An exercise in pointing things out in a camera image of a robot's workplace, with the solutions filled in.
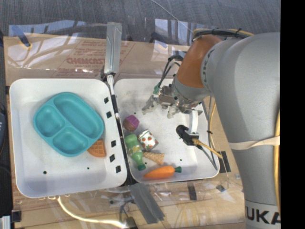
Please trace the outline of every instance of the toy carrot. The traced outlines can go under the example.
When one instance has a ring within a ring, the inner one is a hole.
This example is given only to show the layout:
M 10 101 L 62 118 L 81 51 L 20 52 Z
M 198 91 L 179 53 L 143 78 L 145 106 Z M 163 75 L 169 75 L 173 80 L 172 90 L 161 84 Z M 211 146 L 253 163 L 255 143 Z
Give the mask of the toy carrot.
M 182 168 L 179 166 L 174 168 L 172 166 L 162 166 L 155 170 L 152 170 L 144 175 L 145 178 L 166 178 L 174 174 L 174 172 L 181 173 Z

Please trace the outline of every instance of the white plastic tray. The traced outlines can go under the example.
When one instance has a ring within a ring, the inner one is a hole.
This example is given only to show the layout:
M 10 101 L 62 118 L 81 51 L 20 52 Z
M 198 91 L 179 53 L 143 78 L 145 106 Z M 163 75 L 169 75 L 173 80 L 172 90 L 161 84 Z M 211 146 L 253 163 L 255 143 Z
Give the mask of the white plastic tray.
M 94 157 L 87 151 L 76 157 L 65 157 L 35 131 L 34 114 L 60 92 L 77 94 L 102 117 L 105 158 Z M 92 79 L 20 79 L 10 87 L 10 111 L 16 183 L 23 195 L 55 196 L 118 187 L 125 182 L 127 169 L 105 83 Z
M 182 139 L 179 139 L 179 136 L 176 133 L 176 127 L 178 125 L 189 127 L 188 115 L 178 113 L 175 114 L 173 118 L 168 119 L 167 110 L 163 110 L 161 106 L 153 112 L 149 112 L 145 115 L 142 114 L 141 109 L 152 95 L 153 88 L 159 80 L 160 79 L 119 80 L 114 86 L 115 94 L 117 95 L 119 114 L 122 122 L 127 116 L 135 115 L 140 123 L 134 133 L 138 135 L 143 130 L 149 129 L 159 141 L 159 144 L 152 151 L 164 153 L 164 165 L 172 165 L 174 168 L 181 166 L 182 173 L 175 173 L 173 176 L 166 179 L 147 179 L 144 178 L 143 175 L 148 171 L 160 167 L 160 165 L 144 157 L 143 161 L 146 162 L 146 169 L 139 171 L 136 163 L 128 156 L 132 176 L 139 183 L 145 184 L 196 180 L 216 176 L 219 173 L 220 167 L 218 157 L 213 154 L 217 166 L 216 170 L 203 151 L 194 146 L 187 146 Z M 164 85 L 170 83 L 172 83 L 172 80 L 170 79 L 165 79 L 163 81 Z M 208 144 L 207 120 L 204 113 L 199 115 L 198 119 L 197 131 L 200 134 L 199 139 Z M 131 133 L 124 128 L 123 132 L 124 136 Z

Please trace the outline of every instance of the toy bottle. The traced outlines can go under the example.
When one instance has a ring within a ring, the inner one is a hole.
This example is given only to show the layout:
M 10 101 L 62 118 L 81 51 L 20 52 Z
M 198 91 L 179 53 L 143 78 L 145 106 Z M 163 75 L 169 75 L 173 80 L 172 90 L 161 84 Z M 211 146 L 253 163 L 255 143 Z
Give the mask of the toy bottle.
M 137 163 L 138 170 L 146 169 L 146 166 L 142 161 L 143 152 L 141 150 L 137 136 L 135 134 L 130 134 L 125 137 L 125 142 L 129 155 Z

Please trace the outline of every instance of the waffle cone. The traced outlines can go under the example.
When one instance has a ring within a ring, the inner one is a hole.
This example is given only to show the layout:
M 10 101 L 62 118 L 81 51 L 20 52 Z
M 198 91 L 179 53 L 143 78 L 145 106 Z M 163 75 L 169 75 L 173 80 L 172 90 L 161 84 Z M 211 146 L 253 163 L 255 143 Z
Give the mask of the waffle cone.
M 157 153 L 152 153 L 152 152 L 143 152 L 143 156 L 145 158 L 148 158 L 152 160 L 153 162 L 163 165 L 164 162 L 164 156 L 165 154 L 157 154 Z

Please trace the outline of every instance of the gray carpet floor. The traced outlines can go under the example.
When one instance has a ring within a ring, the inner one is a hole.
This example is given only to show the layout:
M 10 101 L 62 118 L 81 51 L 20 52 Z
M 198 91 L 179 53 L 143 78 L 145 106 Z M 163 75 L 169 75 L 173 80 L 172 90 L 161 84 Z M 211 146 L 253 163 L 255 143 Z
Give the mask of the gray carpet floor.
M 0 30 L 10 25 L 61 20 L 122 24 L 122 39 L 149 42 L 155 20 L 187 21 L 207 27 L 239 29 L 254 34 L 279 32 L 281 0 L 0 0 Z M 163 38 L 175 43 L 173 38 Z M 4 55 L 0 48 L 0 102 L 5 104 Z M 0 150 L 0 217 L 12 210 L 10 152 Z

